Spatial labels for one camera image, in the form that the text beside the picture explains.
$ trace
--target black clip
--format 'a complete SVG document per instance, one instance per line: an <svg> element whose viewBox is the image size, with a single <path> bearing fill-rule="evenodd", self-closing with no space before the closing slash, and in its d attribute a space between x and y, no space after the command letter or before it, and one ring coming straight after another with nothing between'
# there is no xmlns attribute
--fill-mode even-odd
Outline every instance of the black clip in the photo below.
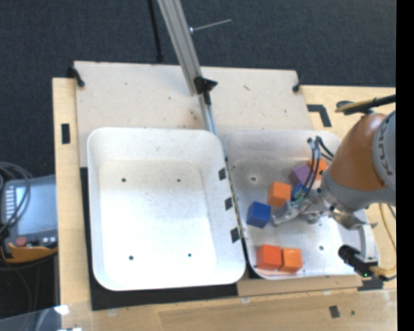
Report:
<svg viewBox="0 0 414 331"><path fill-rule="evenodd" d="M293 86L294 93L299 92L299 88L303 82L304 82L304 75L300 74L299 71L297 71L297 83Z"/></svg>
<svg viewBox="0 0 414 331"><path fill-rule="evenodd" d="M76 78L77 79L77 85L79 87L84 87L85 83L81 79L80 74L78 73L78 70L74 66L69 66L68 68L68 77Z"/></svg>
<svg viewBox="0 0 414 331"><path fill-rule="evenodd" d="M195 77L195 87L198 94L204 96L204 102L208 105L212 105L212 100L210 99L210 91L218 84L216 81L205 79L201 76Z"/></svg>

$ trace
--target orange cube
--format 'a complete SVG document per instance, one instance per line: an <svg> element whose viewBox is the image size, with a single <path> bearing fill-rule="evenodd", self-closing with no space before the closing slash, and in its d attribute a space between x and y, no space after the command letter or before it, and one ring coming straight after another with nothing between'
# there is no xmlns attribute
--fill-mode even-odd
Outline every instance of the orange cube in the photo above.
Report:
<svg viewBox="0 0 414 331"><path fill-rule="evenodd" d="M277 270L282 265L281 248L276 245L263 244L256 251L256 266L262 270Z"/></svg>
<svg viewBox="0 0 414 331"><path fill-rule="evenodd" d="M282 248L282 264L279 271L295 273L302 267L302 254L300 249Z"/></svg>
<svg viewBox="0 0 414 331"><path fill-rule="evenodd" d="M267 204L282 207L291 199L291 185L274 181L268 188Z"/></svg>
<svg viewBox="0 0 414 331"><path fill-rule="evenodd" d="M307 162L308 167L311 168L311 159L308 160ZM316 176L316 180L321 180L322 179L322 174L320 174L321 172L325 172L326 169L328 168L326 162L321 158L319 160L319 165L317 167L317 176Z"/></svg>

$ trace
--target black carpet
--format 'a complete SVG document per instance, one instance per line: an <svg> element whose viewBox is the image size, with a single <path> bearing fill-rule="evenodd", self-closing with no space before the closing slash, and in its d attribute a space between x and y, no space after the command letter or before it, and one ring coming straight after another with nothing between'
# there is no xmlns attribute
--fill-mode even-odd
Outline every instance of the black carpet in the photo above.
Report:
<svg viewBox="0 0 414 331"><path fill-rule="evenodd" d="M153 1L164 63L176 64ZM395 86L397 0L181 2L194 28L232 19L194 33L202 66L296 70L303 84ZM0 0L0 161L36 177L54 172L51 80L66 77L73 61L154 63L156 54L147 0ZM39 279L37 269L25 271L36 308L57 302L53 269L43 265ZM25 312L25 295L16 274L0 273L0 318Z"/></svg>

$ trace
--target blue cube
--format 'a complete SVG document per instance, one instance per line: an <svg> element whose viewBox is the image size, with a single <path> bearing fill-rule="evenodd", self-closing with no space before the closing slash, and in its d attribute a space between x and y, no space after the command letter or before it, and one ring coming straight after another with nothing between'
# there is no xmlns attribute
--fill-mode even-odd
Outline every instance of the blue cube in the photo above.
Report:
<svg viewBox="0 0 414 331"><path fill-rule="evenodd" d="M265 203L253 202L248 208L247 224L263 228L270 221L271 207Z"/></svg>

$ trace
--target black mat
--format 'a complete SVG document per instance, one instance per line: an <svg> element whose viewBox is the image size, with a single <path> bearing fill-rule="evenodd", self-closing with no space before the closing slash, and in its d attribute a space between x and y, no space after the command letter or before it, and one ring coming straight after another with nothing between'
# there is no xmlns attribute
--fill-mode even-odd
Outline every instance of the black mat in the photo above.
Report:
<svg viewBox="0 0 414 331"><path fill-rule="evenodd" d="M88 252L90 296L93 310L237 296L236 283L230 285L210 285L205 287L168 288L165 290L140 290L125 292L114 292L100 285L92 271L87 168L82 168L80 170L80 176L81 188L83 192L83 213L86 231L86 247Z"/></svg>

